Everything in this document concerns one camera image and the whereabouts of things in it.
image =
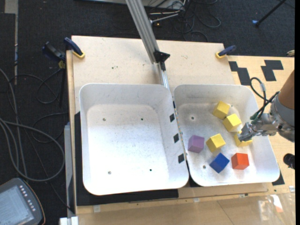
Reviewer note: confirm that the yellow cube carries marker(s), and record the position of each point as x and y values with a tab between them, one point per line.
215	142
243	144
220	109
232	122

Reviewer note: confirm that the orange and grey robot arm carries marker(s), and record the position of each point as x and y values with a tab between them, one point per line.
287	95

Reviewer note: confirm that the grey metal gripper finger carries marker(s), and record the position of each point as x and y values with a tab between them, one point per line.
245	138
246	128

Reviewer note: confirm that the pale wood board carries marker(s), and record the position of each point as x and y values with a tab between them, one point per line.
117	62

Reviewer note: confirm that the blue cube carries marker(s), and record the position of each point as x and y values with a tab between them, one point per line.
219	162

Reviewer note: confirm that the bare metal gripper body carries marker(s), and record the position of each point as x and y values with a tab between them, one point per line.
266	124

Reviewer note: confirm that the white plastic tray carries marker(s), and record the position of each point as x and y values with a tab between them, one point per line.
257	163
126	144

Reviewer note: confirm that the orange cube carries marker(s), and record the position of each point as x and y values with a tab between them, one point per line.
240	161

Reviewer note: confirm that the purple cube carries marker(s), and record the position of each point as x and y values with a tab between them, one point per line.
196	144

